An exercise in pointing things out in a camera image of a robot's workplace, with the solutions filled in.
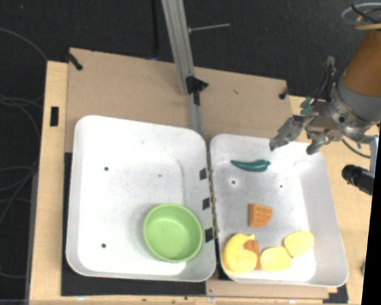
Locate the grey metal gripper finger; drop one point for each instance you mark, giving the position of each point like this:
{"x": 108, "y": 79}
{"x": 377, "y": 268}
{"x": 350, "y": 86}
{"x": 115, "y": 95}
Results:
{"x": 286, "y": 132}
{"x": 317, "y": 144}

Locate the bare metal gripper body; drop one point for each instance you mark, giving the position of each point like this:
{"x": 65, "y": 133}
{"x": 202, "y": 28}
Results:
{"x": 334, "y": 120}

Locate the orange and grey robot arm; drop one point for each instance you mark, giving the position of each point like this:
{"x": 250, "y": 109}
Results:
{"x": 368, "y": 62}

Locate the dark green chili pepper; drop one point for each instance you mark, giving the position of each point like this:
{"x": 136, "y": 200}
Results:
{"x": 250, "y": 165}

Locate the white plastic tray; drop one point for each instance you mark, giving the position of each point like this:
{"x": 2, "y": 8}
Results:
{"x": 119, "y": 208}
{"x": 301, "y": 202}

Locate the yellow potato slice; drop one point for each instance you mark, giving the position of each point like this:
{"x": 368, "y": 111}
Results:
{"x": 275, "y": 260}
{"x": 299, "y": 243}

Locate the yellow banana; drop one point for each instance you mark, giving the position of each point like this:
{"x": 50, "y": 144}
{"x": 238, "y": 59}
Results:
{"x": 238, "y": 256}

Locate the green bowl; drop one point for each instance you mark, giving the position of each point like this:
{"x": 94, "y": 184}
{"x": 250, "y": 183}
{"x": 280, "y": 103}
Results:
{"x": 172, "y": 233}

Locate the brown cardboard board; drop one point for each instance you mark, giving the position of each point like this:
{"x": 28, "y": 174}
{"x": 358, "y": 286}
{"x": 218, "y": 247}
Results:
{"x": 132, "y": 90}

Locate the black cylinder on white bracket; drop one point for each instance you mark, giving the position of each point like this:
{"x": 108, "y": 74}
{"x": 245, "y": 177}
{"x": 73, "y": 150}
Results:
{"x": 358, "y": 178}

